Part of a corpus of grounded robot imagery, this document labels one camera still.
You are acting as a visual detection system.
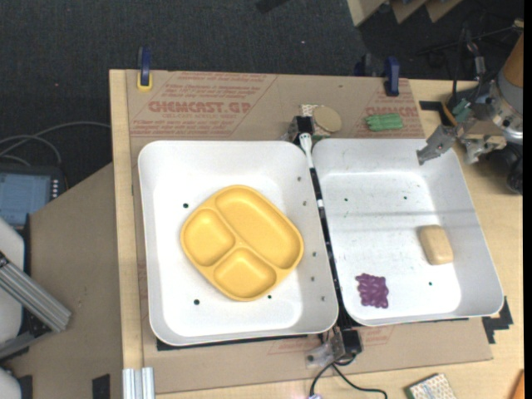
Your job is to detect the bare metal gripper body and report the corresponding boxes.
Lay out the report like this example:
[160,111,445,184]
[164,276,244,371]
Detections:
[452,96,525,150]

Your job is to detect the green asparagus bundle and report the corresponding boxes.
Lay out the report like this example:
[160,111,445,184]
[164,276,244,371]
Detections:
[363,112,404,133]

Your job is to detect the white plastic tray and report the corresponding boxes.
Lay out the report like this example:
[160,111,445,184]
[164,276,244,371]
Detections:
[136,139,340,347]
[310,136,505,328]

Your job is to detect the beige bread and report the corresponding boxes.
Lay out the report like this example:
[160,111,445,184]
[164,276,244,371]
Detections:
[416,224,456,267]

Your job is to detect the beige round biscuit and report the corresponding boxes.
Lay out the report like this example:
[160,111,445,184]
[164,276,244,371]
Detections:
[311,104,343,133]

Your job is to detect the thin black and white rod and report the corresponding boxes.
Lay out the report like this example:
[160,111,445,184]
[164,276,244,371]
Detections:
[298,132,348,330]

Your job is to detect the white patterned packet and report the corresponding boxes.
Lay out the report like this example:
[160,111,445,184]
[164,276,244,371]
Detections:
[404,372,455,399]
[300,102,322,135]

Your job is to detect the purple grapes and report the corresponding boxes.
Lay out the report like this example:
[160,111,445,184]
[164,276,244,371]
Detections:
[354,272,391,310]

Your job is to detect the brown cardboard board red print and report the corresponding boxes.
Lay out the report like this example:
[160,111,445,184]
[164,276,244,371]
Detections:
[124,70,495,395]

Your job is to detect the yellow divided plate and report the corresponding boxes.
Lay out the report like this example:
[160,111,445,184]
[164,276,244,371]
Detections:
[179,184,306,303]

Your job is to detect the orange flat object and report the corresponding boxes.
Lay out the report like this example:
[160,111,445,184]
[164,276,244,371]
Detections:
[510,369,525,399]

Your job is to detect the black cylinder on white bracket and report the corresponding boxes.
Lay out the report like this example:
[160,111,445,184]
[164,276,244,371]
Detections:
[463,138,525,195]

